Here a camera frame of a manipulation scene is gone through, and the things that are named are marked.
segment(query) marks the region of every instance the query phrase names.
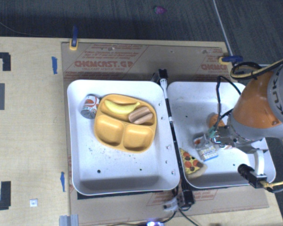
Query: yellow plate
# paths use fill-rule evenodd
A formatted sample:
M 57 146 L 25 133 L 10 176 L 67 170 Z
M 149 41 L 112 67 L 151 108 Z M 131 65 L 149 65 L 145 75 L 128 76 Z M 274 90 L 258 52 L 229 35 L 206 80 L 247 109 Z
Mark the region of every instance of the yellow plate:
M 146 106 L 153 113 L 152 119 L 137 125 L 129 122 L 128 116 L 111 112 L 104 101 L 118 105 L 132 105 L 139 102 L 136 109 Z M 156 130 L 157 117 L 154 108 L 148 103 L 133 97 L 110 94 L 103 97 L 94 119 L 94 135 L 104 145 L 131 153 L 142 153 L 151 146 Z

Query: black tape mark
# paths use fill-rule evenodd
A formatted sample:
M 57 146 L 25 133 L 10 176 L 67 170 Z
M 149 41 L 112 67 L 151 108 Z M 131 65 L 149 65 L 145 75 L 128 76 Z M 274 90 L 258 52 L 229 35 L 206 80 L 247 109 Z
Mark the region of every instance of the black tape mark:
M 2 59 L 2 71 L 10 71 L 10 54 L 0 52 L 0 58 Z
M 1 182 L 0 210 L 7 210 L 10 204 L 11 182 Z

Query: table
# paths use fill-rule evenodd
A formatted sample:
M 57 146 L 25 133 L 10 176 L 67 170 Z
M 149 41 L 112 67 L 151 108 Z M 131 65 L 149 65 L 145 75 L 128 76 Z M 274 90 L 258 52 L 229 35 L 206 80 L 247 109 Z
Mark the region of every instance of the table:
M 11 71 L 2 70 L 5 108 L 0 110 L 0 189 L 11 182 L 11 205 L 0 210 L 0 225 L 58 225 L 71 214 L 67 162 L 67 132 L 61 43 L 69 39 L 0 37 L 0 52 L 11 55 Z M 139 43 L 125 40 L 92 40 L 96 43 Z M 221 42 L 143 41 L 144 44 L 214 46 Z M 266 192 L 269 208 L 196 215 L 205 225 L 283 225 L 275 196 Z M 37 199 L 38 205 L 30 205 Z M 189 225 L 183 217 L 166 225 Z

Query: toy pizza slice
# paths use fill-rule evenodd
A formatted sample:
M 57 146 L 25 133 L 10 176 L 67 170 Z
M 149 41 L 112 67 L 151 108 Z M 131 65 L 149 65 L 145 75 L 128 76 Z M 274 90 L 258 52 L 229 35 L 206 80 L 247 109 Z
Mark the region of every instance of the toy pizza slice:
M 200 177 L 206 170 L 207 165 L 198 161 L 195 157 L 191 156 L 188 152 L 180 148 L 180 154 L 183 159 L 183 167 L 187 178 Z

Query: orange object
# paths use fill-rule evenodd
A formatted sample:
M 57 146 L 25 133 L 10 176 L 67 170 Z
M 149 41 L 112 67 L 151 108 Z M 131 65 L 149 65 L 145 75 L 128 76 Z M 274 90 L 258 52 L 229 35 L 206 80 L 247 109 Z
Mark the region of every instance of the orange object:
M 267 86 L 272 74 L 273 72 L 266 72 L 256 80 L 252 79 L 244 88 L 232 112 L 240 124 L 259 129 L 281 124 L 267 100 Z
M 200 141 L 201 141 L 200 139 L 197 139 L 197 140 L 194 141 L 194 144 L 195 144 L 195 145 L 198 145 L 198 144 L 200 143 Z
M 139 102 L 136 109 L 146 106 L 153 117 L 141 125 L 130 123 L 128 114 L 111 112 L 106 107 L 105 100 L 118 105 L 132 105 Z M 133 97 L 110 94 L 100 101 L 94 119 L 94 135 L 103 145 L 125 152 L 142 153 L 151 146 L 156 125 L 156 112 L 150 104 Z
M 209 119 L 208 127 L 211 128 L 212 126 L 214 126 L 215 123 L 217 122 L 217 120 L 218 120 L 218 114 L 213 115 L 213 116 Z M 218 126 L 220 126 L 220 127 L 225 126 L 225 123 L 223 122 L 223 120 L 221 120 L 221 121 L 218 123 Z

